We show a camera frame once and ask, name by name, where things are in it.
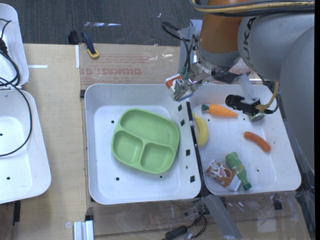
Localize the green bottle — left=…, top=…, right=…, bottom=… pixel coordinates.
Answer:
left=224, top=151, right=253, bottom=192

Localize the yellow banana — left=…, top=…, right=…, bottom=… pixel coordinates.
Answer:
left=192, top=112, right=210, bottom=147

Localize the brown cardboard board red print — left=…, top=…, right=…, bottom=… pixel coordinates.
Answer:
left=78, top=42, right=302, bottom=236

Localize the orange carrot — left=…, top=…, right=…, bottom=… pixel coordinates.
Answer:
left=201, top=103, right=239, bottom=118

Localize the red and white small carton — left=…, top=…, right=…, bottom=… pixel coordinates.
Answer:
left=164, top=73, right=195, bottom=102

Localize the orange and white carton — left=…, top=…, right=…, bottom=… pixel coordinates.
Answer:
left=205, top=159, right=242, bottom=192

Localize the green divided plate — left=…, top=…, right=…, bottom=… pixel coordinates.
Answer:
left=110, top=108, right=181, bottom=175

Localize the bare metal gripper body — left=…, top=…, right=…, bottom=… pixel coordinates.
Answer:
left=185, top=57, right=222, bottom=90

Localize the orange sausage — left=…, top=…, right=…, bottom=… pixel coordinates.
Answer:
left=243, top=131, right=272, bottom=153

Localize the black block with thin wires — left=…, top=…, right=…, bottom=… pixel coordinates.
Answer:
left=164, top=224, right=189, bottom=240

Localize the white plastic tray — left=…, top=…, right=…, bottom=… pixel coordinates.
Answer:
left=187, top=83, right=302, bottom=197
left=84, top=83, right=202, bottom=206

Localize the black cylinder on white bracket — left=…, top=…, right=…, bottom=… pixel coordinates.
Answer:
left=225, top=74, right=262, bottom=116

